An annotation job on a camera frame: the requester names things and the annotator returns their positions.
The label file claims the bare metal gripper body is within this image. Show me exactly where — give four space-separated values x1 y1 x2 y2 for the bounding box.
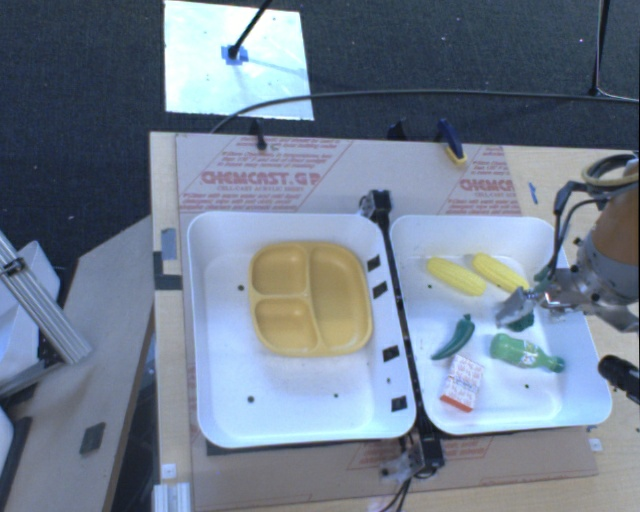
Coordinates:
536 266 640 332

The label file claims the yellow corn cob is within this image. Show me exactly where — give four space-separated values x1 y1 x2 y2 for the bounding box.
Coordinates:
471 251 532 295
425 255 488 299

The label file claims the green plastic bottle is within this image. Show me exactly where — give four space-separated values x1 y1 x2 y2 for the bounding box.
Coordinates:
488 332 567 375

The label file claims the green chili pepper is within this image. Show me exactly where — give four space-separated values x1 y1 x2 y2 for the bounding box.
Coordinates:
430 313 476 362

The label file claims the orange and white carton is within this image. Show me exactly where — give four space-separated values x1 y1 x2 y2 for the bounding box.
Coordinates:
438 352 486 414

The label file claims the white plastic tray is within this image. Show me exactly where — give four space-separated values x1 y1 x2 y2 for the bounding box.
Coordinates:
186 209 418 450
388 214 614 437

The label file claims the thin black and white rod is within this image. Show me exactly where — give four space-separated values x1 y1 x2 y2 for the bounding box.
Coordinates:
372 215 432 441

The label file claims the yellow divided plate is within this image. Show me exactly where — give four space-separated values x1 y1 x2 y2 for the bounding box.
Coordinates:
247 240 374 359

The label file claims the brown cardboard board, red print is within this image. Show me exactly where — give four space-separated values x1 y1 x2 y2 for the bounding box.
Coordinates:
174 132 600 512

